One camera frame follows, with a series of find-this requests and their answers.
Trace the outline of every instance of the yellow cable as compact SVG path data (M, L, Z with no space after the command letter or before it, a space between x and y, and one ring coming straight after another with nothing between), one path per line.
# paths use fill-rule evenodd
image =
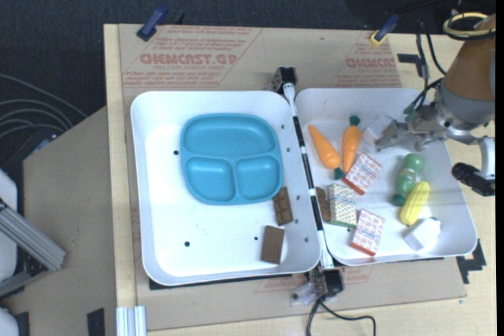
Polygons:
M495 28L491 28L489 30L473 30L473 31L461 31L456 30L451 27L453 23L456 21L464 20L466 18L478 18L484 20L488 16L483 13L460 13L452 16L448 20L446 20L443 24L443 30L451 37L456 39L478 39L487 38L489 36L495 35Z

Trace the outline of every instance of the white tray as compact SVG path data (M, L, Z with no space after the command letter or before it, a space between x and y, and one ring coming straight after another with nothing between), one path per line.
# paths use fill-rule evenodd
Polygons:
M138 96L131 108L139 188L143 265L166 286L305 272L321 248L308 185L287 101L268 91L160 91ZM277 226L272 201L207 205L187 189L180 132L192 117L245 113L268 122L278 138L296 221L283 226L280 264L260 260L266 225Z
M298 94L296 107L309 156L315 186L327 192L333 180L332 170L320 162L308 125L313 124L341 152L343 131L351 115L361 118L362 130L381 116L403 121L403 109L418 95L417 90L390 89L307 89ZM434 216L441 222L441 235L430 249L413 251L403 239L409 230L398 219L399 209L390 203L394 182L402 160L415 152L412 144L403 144L376 151L374 145L362 141L359 151L367 153L383 168L365 195L355 194L356 208L367 209L385 219L384 232L378 253L370 257L349 246L353 231L324 223L324 232L330 254L346 265L373 264L398 260L416 260L434 257L458 256L471 253L477 236L460 184L451 175L452 161L444 142L432 142L419 152L424 158L423 179L431 185L431 195L421 212L421 218Z

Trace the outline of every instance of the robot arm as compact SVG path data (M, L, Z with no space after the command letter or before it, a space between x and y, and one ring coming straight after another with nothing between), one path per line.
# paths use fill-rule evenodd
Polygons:
M467 17L479 17L481 21L473 31L453 29L454 22ZM451 38L465 42L446 75L435 86L434 101L414 111L405 109L405 113L410 113L406 122L393 121L376 141L378 150L408 138L414 139L416 150L447 138L478 145L481 170L458 163L452 174L477 193L495 194L495 139L478 138L471 133L495 119L495 27L495 14L489 17L478 13L457 15L445 23L445 32Z

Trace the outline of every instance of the white object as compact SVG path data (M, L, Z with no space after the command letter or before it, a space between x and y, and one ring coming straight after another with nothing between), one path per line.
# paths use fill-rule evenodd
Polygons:
M16 318L3 308L0 308L0 335L19 336L19 326L17 325Z
M317 265L321 247L290 106L271 91L151 91L131 107L142 256L146 273L166 286L302 273ZM280 264L260 259L267 225L277 226L272 201L208 205L189 192L180 134L194 116L245 113L276 133L292 214Z
M137 305L133 309L116 308L117 336L146 336L147 318L146 309L143 305Z
M334 183L334 174L322 165L309 135L312 124L341 150L343 132L348 119L357 115L359 127L368 127L381 116L402 121L403 109L418 95L408 88L311 88L299 92L296 98L298 118L306 141L309 164L315 186L327 189ZM419 154L424 158L424 180L432 191L420 219L436 217L443 223L438 242L429 250L413 251L404 240L407 227L398 219L399 207L390 202L395 192L395 177L404 156L414 152L413 140L376 151L374 145L361 142L359 152L366 153L382 165L376 180L364 195L356 195L355 208L365 209L385 219L384 231L374 257L349 246L353 232L344 227L324 223L325 238L331 255L348 266L375 264L400 260L462 256L471 253L477 244L469 207L460 183L451 175L453 162L445 142L431 142Z
M362 131L362 139L370 146L374 146L375 141L382 137L384 130L387 129L391 123L392 119L389 116L380 116Z
M327 88L301 91L296 100L314 186L327 189L334 172L322 165L311 140L313 124L334 145L341 145L352 115L367 127L381 116L401 120L404 105L417 96L404 88ZM185 186L180 156L180 132L192 117L207 113L248 113L266 120L277 134L295 221L283 226L280 264L260 260L264 226L276 226L271 201L252 205L206 205ZM141 94L131 108L136 175L139 188L143 265L155 282L166 286L307 272L327 250L338 262L358 266L461 256L476 247L476 229L459 182L451 175L452 161L445 142L432 142L420 152L424 179L432 187L422 218L435 216L443 233L435 246L412 251L404 240L406 227L399 208L390 202L397 171L412 144L376 151L362 142L359 150L383 166L365 195L355 199L385 219L374 257L350 247L353 232L324 223L324 240L317 236L302 155L287 101L271 91L152 91Z
M434 246L439 234L441 234L441 222L429 217L417 223L404 239L411 249L418 251Z
M0 169L0 198L13 210L17 210L17 187L14 181ZM0 232L0 282L13 276L17 263L17 245Z

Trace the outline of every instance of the small box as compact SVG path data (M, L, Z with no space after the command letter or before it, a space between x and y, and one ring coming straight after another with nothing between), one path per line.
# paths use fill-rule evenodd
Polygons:
M355 210L354 190L346 185L332 183L328 187L329 210L331 224L355 227L357 225L357 212Z
M408 234L404 236L404 240L411 249L418 251L433 246L437 242L439 234L441 234L440 221L429 217L410 228Z
M383 217L362 209L350 246L374 257L378 251L384 225Z
M381 168L382 166L370 156L361 153L345 178L343 178L343 182L358 194L363 195L374 182Z

